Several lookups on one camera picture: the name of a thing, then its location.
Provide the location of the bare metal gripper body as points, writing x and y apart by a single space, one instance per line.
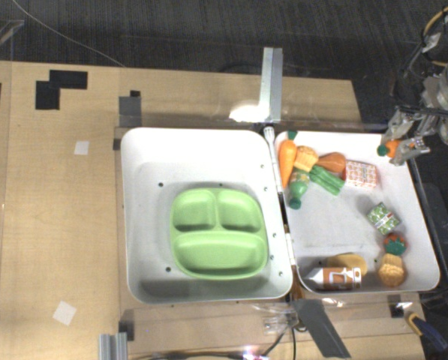
442 99

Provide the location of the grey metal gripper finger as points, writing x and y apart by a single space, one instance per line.
418 146
397 126

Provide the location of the small orange carrot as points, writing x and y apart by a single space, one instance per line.
390 148

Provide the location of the orange and white carton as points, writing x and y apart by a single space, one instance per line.
360 174

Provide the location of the brown chicken drumstick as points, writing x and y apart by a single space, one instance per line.
334 162

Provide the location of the green and white can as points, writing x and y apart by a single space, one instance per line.
383 218

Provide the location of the green beans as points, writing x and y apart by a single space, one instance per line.
326 180

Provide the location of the yellow cupcake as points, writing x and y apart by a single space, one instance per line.
305 158

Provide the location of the red strawberry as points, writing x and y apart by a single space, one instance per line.
395 244

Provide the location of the white plastic tray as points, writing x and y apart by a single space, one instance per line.
148 219
332 223

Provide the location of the large orange carrot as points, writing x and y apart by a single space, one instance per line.
286 159

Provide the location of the green bottle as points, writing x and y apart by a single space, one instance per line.
298 188

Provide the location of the yellow pineapple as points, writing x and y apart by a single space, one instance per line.
391 270

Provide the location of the tan bread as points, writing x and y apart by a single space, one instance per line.
349 261

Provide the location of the pale wood board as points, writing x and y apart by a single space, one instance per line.
208 96

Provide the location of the green divided plate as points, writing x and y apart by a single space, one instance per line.
218 246

